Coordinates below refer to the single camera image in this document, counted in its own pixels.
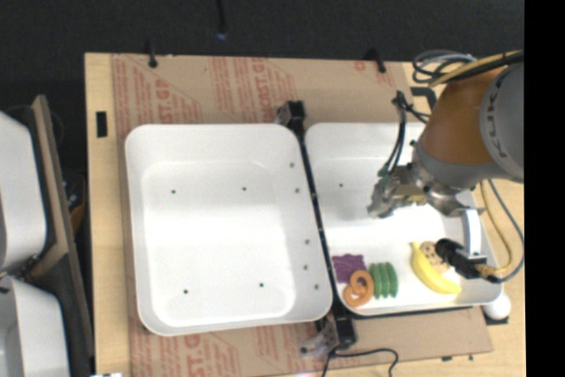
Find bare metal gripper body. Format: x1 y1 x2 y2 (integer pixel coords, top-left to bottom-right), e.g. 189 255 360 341
384 165 463 218

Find white plastic tray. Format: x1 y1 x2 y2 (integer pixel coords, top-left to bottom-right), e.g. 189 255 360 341
124 122 334 337
303 121 505 318

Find brown chocolate chip biscuit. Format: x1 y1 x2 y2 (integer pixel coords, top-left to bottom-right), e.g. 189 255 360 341
418 240 451 273

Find thin black rod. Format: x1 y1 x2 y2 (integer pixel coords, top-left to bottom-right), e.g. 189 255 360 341
290 122 343 320

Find purple grapes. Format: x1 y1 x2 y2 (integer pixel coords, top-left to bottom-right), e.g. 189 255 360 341
331 253 367 283

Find green ribbed toy vegetable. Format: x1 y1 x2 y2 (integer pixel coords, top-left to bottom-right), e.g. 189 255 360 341
367 261 400 301

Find yellow banana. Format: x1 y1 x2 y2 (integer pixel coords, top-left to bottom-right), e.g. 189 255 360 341
410 241 463 296

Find orange pretzel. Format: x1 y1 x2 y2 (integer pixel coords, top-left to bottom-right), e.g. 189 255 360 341
343 269 376 309

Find white egg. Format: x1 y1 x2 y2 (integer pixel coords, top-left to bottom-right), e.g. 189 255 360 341
481 293 512 320

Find brown cardboard board red print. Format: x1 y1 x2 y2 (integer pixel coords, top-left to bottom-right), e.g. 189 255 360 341
109 52 495 377

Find black cylinder on white bracket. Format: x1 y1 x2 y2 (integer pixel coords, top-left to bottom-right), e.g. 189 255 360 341
434 207 489 280

